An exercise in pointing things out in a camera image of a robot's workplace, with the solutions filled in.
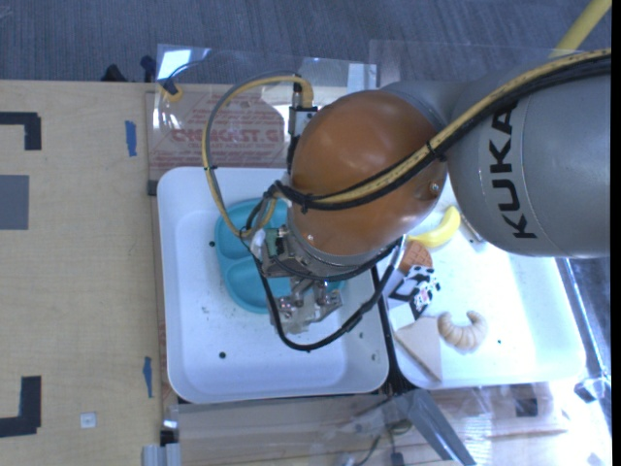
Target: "white tray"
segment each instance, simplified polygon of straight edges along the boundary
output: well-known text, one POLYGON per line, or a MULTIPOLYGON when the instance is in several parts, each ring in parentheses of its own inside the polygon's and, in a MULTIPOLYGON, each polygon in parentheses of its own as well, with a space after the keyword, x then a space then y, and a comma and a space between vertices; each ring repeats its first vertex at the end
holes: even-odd
MULTIPOLYGON (((450 205, 456 200, 447 182, 436 208, 412 234, 437 226, 450 205)), ((584 369, 584 346, 555 259, 479 243, 464 224, 450 242, 430 252, 441 290, 423 315, 450 312, 455 323, 467 324, 466 311, 476 310, 487 319, 489 334, 471 353, 441 341, 439 382, 395 341, 408 381, 428 389, 534 383, 570 378, 584 369)), ((389 310, 398 304, 389 300, 389 310)))
MULTIPOLYGON (((226 205, 257 198, 282 176, 275 169, 217 170, 226 205)), ((219 216, 202 168, 166 173, 157 187, 162 246, 168 376, 193 403, 270 397, 365 393, 388 374, 377 307, 354 330, 310 353, 287 347, 268 315, 251 313, 229 296, 213 240, 219 216)), ((345 282, 338 309, 298 343, 336 330, 373 292, 371 274, 345 282)))

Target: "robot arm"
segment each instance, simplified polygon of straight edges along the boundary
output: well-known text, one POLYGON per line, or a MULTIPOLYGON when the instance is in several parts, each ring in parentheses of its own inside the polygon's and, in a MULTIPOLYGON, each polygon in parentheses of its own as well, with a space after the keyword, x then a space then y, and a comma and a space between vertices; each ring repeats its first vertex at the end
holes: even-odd
POLYGON ((266 289, 270 277, 291 281, 291 295, 272 299, 279 333, 337 309, 335 283, 391 250, 394 262, 448 175, 468 222, 503 250, 609 254, 610 50, 469 84, 395 83, 318 112, 294 102, 291 112, 288 174, 242 237, 266 289), (286 223, 260 229, 278 197, 289 203, 286 223))

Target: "toy banana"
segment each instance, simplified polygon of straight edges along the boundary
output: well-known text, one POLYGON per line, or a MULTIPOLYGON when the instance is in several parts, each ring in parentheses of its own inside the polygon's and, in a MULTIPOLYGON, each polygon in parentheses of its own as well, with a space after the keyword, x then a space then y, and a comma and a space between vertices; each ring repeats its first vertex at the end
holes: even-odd
POLYGON ((420 235, 408 235, 408 240, 416 240, 429 249, 439 247, 452 238, 461 222, 462 219, 457 208, 455 206, 450 206, 446 209, 437 228, 427 231, 426 233, 421 233, 420 235))

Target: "wooden board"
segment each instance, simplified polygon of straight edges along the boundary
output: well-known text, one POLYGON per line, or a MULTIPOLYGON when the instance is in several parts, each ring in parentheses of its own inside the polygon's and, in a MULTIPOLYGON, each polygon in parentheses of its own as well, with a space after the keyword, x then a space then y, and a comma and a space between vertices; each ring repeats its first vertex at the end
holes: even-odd
POLYGON ((0 438, 3 464, 138 464, 159 442, 152 88, 0 82, 0 111, 37 113, 43 143, 0 125, 0 175, 29 181, 28 229, 0 229, 0 419, 19 417, 21 378, 41 377, 41 426, 0 438))

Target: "black tape mark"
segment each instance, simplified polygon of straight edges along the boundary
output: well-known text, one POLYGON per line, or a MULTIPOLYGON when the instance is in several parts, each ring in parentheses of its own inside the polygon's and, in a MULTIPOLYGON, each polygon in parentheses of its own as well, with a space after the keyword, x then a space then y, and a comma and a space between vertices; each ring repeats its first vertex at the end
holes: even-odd
POLYGON ((0 175, 0 230, 28 229, 30 178, 0 175))
POLYGON ((41 149, 41 118, 37 113, 0 113, 0 124, 22 125, 24 150, 41 149))
POLYGON ((515 415, 517 417, 534 417, 539 414, 539 403, 533 386, 529 383, 519 383, 510 386, 515 415))
POLYGON ((147 195, 149 197, 157 196, 157 184, 158 184, 158 180, 149 180, 147 182, 147 195))
POLYGON ((35 435, 41 427, 41 377, 21 377, 19 414, 0 418, 0 438, 35 435))

